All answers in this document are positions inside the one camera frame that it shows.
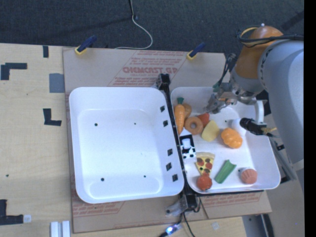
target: toy food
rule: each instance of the toy food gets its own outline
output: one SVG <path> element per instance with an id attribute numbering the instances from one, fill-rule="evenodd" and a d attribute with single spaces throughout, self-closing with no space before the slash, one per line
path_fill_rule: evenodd
<path id="1" fill-rule="evenodd" d="M 209 113 L 203 113 L 197 116 L 203 123 L 203 127 L 209 123 Z"/>
<path id="2" fill-rule="evenodd" d="M 185 119 L 188 118 L 192 112 L 192 107 L 191 105 L 187 104 L 187 103 L 183 103 L 182 104 L 186 110 L 186 115 L 185 115 Z"/>
<path id="3" fill-rule="evenodd" d="M 256 170 L 252 169 L 252 168 L 245 168 L 242 172 L 241 172 L 241 180 L 246 183 L 246 184 L 254 184 L 255 182 L 257 182 L 257 177 L 258 177 L 258 173 Z"/>
<path id="4" fill-rule="evenodd" d="M 197 117 L 187 118 L 184 122 L 184 127 L 193 135 L 197 135 L 203 131 L 203 123 Z"/>
<path id="5" fill-rule="evenodd" d="M 208 175 L 199 176 L 197 179 L 197 187 L 202 191 L 210 189 L 212 185 L 212 179 Z"/>
<path id="6" fill-rule="evenodd" d="M 200 175 L 210 175 L 213 168 L 215 155 L 208 152 L 198 152 L 196 153 L 196 156 L 197 161 L 195 162 L 195 165 Z"/>
<path id="7" fill-rule="evenodd" d="M 232 164 L 229 160 L 226 160 L 224 165 L 221 167 L 221 170 L 217 173 L 215 181 L 219 184 L 222 184 L 235 168 L 235 164 Z"/>
<path id="8" fill-rule="evenodd" d="M 184 127 L 184 119 L 186 115 L 185 107 L 182 105 L 183 98 L 179 97 L 178 104 L 174 107 L 174 118 L 177 125 L 178 134 L 180 135 Z"/>
<path id="9" fill-rule="evenodd" d="M 219 135 L 219 133 L 220 133 L 220 130 L 216 122 L 211 120 L 210 122 L 208 122 L 208 124 L 204 128 L 201 136 L 203 140 L 210 142 L 210 141 L 215 140 L 216 137 Z"/>
<path id="10" fill-rule="evenodd" d="M 231 148 L 240 148 L 242 145 L 242 137 L 236 130 L 230 127 L 223 130 L 221 137 L 224 143 Z"/>

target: white cable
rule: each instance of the white cable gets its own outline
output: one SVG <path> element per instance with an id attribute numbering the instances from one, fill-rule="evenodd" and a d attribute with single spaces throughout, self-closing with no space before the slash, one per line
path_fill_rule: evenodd
<path id="1" fill-rule="evenodd" d="M 150 39 L 151 39 L 151 43 L 148 45 L 148 46 L 146 46 L 146 47 L 125 47 L 125 46 L 120 46 L 120 47 L 116 47 L 115 49 L 147 49 L 147 48 L 149 48 L 149 47 L 151 47 L 151 45 L 153 44 L 153 37 L 151 36 L 151 34 L 144 28 L 144 27 L 142 27 L 142 26 L 140 26 L 139 24 L 137 24 L 136 22 L 135 22 L 135 20 L 134 20 L 134 9 L 133 9 L 133 2 L 132 2 L 132 0 L 130 0 L 130 7 L 131 7 L 131 10 L 132 10 L 132 21 L 133 21 L 133 23 L 136 25 L 136 26 L 138 26 L 140 29 L 142 29 L 145 33 L 147 33 L 148 34 L 148 36 L 150 37 Z"/>

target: toy carrot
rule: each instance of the toy carrot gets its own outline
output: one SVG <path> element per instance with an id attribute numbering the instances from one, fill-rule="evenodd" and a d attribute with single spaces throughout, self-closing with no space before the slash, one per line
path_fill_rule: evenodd
<path id="1" fill-rule="evenodd" d="M 177 125 L 178 134 L 180 135 L 184 127 L 186 109 L 182 105 L 184 99 L 182 97 L 179 97 L 177 98 L 177 100 L 178 100 L 178 104 L 174 107 L 174 117 L 175 117 L 175 122 Z"/>

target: black fabric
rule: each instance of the black fabric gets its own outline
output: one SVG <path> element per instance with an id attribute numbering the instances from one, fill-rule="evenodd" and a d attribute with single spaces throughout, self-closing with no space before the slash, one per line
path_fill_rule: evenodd
<path id="1" fill-rule="evenodd" d="M 236 31 L 264 23 L 304 34 L 304 0 L 132 0 L 137 23 L 153 36 L 149 50 L 239 54 Z M 0 42 L 93 47 L 146 47 L 131 20 L 129 0 L 0 0 Z"/>

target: cardboard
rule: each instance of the cardboard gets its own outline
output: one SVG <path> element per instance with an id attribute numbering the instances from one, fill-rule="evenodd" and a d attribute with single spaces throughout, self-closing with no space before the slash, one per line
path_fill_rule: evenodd
<path id="1" fill-rule="evenodd" d="M 74 48 L 63 49 L 66 115 L 74 233 L 175 223 L 177 217 L 165 209 L 178 196 L 149 198 L 113 203 L 87 204 L 77 195 L 72 154 L 69 94 L 82 86 L 151 87 L 159 74 L 168 73 L 170 90 L 181 86 L 213 86 L 221 77 L 225 56 L 222 53 L 198 53 L 194 60 L 187 53 L 174 51 L 89 48 L 83 55 Z M 188 220 L 206 220 L 271 212 L 266 192 L 225 194 L 201 198 L 203 207 L 189 213 Z"/>

